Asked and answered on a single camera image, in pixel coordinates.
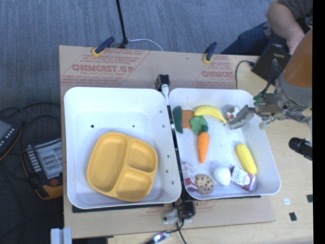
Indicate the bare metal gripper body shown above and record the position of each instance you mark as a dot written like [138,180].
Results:
[271,107]

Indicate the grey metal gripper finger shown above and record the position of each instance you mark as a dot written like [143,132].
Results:
[245,111]
[238,124]

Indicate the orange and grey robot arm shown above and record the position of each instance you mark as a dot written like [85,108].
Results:
[299,67]

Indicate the person's hand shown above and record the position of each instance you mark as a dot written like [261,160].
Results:
[294,42]

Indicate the small red and white can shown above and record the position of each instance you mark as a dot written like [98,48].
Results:
[232,113]

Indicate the white plastic tray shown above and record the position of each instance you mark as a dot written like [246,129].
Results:
[223,149]
[111,110]

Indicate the yellow banana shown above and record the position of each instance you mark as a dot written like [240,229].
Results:
[212,110]

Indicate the yellow corn cob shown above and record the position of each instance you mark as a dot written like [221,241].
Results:
[246,159]

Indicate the green lettuce leaf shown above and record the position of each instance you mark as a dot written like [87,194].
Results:
[198,123]

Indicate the orange carrot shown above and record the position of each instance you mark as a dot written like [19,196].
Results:
[203,147]

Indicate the black box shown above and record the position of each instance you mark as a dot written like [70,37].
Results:
[270,60]

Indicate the orange-brown toy bread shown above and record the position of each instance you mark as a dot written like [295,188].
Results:
[187,118]

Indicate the white egg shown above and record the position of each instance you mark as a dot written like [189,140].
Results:
[222,176]

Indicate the red and white carton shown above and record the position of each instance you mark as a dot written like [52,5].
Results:
[242,179]
[189,178]

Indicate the dark green slice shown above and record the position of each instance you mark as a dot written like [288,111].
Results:
[178,118]

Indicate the chocolate chip biscuit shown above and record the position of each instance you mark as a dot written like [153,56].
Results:
[204,184]

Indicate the thin black and white rod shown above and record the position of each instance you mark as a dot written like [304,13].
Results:
[167,99]

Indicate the brown cardboard board red print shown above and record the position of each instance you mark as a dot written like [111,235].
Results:
[177,67]

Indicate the person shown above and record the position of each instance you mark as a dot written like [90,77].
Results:
[281,16]

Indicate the yellow divided plate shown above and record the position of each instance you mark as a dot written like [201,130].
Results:
[109,159]

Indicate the black stand pole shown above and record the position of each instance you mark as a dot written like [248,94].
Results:
[119,14]

